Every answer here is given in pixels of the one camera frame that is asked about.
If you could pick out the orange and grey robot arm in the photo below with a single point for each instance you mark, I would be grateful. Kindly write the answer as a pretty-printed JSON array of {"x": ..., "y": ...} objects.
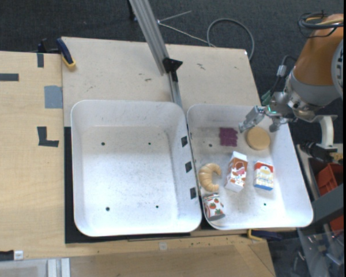
[{"x": 317, "y": 59}]

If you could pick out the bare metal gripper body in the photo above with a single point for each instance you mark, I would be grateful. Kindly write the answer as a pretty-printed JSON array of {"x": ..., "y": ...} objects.
[{"x": 285, "y": 105}]

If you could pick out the white plastic tray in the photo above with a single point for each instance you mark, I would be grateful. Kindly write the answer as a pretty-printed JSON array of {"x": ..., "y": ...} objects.
[
  {"x": 248, "y": 206},
  {"x": 127, "y": 169}
]

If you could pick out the white can with tomato print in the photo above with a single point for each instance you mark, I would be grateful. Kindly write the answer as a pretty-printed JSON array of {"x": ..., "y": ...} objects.
[{"x": 214, "y": 207}]

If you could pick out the brown and white carton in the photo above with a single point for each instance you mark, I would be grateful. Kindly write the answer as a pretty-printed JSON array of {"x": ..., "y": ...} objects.
[{"x": 236, "y": 172}]

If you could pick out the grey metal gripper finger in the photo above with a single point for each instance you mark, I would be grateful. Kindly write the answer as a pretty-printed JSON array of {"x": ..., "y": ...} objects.
[
  {"x": 252, "y": 118},
  {"x": 277, "y": 123}
]

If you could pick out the tan croissant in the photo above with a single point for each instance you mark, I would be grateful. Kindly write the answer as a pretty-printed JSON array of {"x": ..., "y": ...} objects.
[{"x": 206, "y": 179}]

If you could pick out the black cylinder on white bracket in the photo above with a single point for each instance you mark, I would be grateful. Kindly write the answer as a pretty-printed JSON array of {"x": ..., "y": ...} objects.
[{"x": 327, "y": 131}]

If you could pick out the red white blue carton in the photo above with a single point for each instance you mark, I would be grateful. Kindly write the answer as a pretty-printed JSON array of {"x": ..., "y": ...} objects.
[{"x": 263, "y": 176}]

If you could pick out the round tan biscuit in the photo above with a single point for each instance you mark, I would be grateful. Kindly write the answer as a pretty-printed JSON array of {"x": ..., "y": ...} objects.
[{"x": 258, "y": 138}]

